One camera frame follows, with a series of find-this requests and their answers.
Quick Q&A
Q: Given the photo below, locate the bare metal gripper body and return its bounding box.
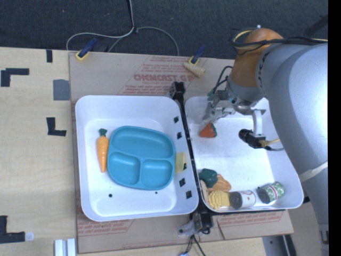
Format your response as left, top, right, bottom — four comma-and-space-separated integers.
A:
209, 89, 254, 115

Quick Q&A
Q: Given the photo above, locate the yellow cheese wedge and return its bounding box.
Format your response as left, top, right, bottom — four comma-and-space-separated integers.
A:
174, 151, 188, 174

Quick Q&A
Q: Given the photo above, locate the red strawberry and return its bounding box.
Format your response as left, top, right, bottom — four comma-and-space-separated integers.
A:
199, 122, 218, 139

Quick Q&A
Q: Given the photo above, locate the black block with thin wires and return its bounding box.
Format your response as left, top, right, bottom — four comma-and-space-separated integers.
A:
169, 81, 186, 100
190, 211, 214, 233

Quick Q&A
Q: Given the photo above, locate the brown cardboard board red print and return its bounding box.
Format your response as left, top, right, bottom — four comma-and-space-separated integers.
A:
68, 51, 295, 254

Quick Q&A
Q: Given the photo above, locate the orange carrot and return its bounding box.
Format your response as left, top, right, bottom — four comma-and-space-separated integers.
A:
96, 128, 110, 173

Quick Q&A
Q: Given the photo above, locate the white can with dark lid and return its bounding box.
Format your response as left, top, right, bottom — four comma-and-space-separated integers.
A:
229, 190, 257, 210

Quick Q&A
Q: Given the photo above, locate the white plastic tray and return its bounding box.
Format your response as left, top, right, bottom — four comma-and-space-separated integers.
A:
184, 95, 305, 213
75, 94, 200, 222

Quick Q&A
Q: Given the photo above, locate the orange croissant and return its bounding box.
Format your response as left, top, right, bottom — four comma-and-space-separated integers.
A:
206, 174, 232, 194

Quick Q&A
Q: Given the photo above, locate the green and white can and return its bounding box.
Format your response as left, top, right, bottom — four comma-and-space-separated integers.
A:
257, 181, 285, 205

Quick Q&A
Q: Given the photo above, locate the blue divided plate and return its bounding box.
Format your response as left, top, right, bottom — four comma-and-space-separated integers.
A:
107, 125, 177, 191

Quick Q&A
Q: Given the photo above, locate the pale yellow corn cob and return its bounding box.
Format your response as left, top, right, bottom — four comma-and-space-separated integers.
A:
183, 61, 207, 78

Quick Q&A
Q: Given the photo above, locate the thin black rod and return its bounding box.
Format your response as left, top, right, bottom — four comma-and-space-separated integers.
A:
176, 92, 208, 215

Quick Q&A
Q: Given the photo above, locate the green broccoli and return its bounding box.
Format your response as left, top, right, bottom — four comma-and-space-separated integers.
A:
198, 168, 219, 189

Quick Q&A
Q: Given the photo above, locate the black cylinder on white bracket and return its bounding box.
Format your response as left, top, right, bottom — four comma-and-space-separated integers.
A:
238, 108, 267, 149

